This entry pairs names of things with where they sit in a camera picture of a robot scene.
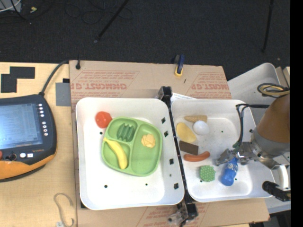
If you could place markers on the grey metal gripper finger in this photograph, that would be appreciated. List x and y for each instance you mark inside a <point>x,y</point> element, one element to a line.
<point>242,159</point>
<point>223,157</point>

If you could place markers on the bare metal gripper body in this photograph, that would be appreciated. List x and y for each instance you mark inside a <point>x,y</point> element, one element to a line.
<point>251,152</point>

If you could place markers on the blue bottle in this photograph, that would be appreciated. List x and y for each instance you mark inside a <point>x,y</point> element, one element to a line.
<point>228,175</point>

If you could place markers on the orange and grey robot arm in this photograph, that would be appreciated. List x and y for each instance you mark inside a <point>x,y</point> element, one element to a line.
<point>274,126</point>

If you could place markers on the green grapes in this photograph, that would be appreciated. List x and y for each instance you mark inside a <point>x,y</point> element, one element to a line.
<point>207,173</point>

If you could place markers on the orange sausage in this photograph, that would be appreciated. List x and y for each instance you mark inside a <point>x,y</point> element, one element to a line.
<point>196,157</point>

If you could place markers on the white plastic tray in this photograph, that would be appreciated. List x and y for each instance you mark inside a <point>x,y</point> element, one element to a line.
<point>132,193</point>
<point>227,126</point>

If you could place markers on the brown chocolate bar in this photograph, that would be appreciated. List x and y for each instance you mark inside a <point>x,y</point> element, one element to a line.
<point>188,147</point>

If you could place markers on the white egg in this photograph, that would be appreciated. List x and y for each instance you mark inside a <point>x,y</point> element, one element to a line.
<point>201,127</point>

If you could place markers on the yellow toy potato chip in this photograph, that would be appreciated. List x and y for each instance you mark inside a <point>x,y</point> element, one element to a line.
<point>185,132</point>

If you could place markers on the tan toy cone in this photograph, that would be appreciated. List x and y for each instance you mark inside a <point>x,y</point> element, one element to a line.
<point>195,118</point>

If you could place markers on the thin black rod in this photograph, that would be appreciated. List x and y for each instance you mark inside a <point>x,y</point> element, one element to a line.
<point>176,141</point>

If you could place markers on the yellow ruffled toy food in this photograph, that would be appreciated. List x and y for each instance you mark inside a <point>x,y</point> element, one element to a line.
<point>148,141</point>

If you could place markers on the green divided plate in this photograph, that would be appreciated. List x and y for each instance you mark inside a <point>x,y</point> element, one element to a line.
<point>144,161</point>

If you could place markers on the green toy pea pods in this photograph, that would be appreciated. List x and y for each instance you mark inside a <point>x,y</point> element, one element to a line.
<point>126,132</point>

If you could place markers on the yellow banana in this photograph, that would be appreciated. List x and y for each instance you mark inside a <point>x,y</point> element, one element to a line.
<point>118,151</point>

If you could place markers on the brown cardboard board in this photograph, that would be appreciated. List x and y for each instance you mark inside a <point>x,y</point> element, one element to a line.
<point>146,81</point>

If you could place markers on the red toy tomato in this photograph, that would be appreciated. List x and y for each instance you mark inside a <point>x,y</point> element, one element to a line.
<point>103,119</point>

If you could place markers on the black cylinder on white bracket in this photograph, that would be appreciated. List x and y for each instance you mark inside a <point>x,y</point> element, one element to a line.
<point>272,188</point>

